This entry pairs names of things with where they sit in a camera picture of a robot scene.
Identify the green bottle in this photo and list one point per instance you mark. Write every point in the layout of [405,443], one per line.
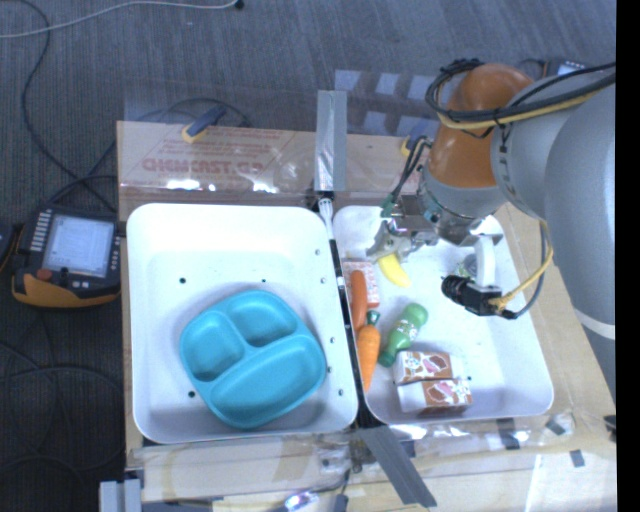
[402,332]

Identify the white plastic tray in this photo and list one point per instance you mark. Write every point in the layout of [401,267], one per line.
[495,360]
[225,240]

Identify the black cylinder on white bracket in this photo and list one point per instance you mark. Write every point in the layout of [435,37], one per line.
[475,292]

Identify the brown cardboard board red print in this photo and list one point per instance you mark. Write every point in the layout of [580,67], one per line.
[220,160]

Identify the orange sausage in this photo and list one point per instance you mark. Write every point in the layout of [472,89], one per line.
[358,295]

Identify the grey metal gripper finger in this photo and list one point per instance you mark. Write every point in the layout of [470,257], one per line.
[382,240]
[407,248]

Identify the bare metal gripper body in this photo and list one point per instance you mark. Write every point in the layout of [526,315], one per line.
[417,215]

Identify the orange and white packet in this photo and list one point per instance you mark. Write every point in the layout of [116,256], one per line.
[373,287]

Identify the white carton brown print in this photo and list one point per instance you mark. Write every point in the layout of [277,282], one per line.
[440,395]
[425,365]

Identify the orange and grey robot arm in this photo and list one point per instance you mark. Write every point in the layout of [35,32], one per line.
[575,165]

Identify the orange carrot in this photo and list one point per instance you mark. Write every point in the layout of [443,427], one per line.
[368,350]

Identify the yellow banana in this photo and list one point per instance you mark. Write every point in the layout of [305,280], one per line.
[395,272]

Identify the blue divided plate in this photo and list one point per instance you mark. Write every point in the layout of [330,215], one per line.
[250,360]

